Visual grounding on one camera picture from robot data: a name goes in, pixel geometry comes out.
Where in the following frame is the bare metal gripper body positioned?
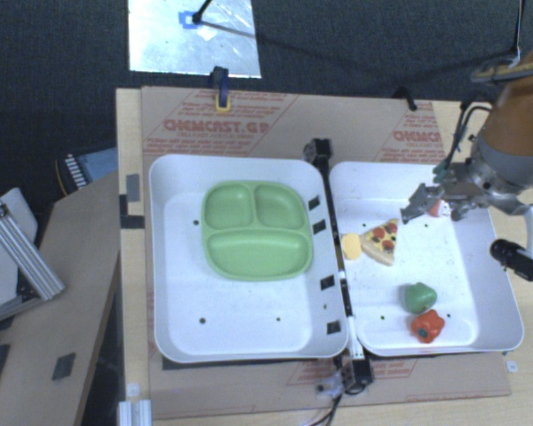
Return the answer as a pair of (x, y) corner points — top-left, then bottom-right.
(434, 161), (533, 217)

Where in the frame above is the brown cardboard board red print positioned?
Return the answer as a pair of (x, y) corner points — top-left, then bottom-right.
(140, 85), (513, 421)

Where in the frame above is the yellow round biscuit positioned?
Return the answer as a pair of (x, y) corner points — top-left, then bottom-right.
(340, 233), (365, 261)

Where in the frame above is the black cylinder on white bracket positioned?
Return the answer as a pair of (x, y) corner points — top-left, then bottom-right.
(489, 204), (533, 283)

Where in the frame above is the green divided plate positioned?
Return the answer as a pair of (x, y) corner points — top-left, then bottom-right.
(201, 180), (314, 282)

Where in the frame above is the toy pizza slice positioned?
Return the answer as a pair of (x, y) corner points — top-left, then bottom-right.
(359, 217), (400, 266)

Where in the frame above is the thin black and white rod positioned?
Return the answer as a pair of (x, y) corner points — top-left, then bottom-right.
(313, 157), (362, 359)

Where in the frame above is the orange toy bell pepper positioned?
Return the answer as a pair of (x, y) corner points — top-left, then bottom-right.
(410, 309), (446, 344)

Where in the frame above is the white plastic tray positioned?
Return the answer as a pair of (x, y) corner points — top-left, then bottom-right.
(148, 154), (350, 364)
(328, 161), (525, 358)

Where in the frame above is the green toy bell pepper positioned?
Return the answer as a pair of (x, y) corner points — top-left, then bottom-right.
(402, 281), (438, 315)

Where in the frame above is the red and white small object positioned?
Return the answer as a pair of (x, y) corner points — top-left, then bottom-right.
(427, 199), (452, 219)

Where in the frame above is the black block with thin wires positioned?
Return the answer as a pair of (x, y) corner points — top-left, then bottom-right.
(340, 356), (375, 395)
(303, 138), (335, 165)

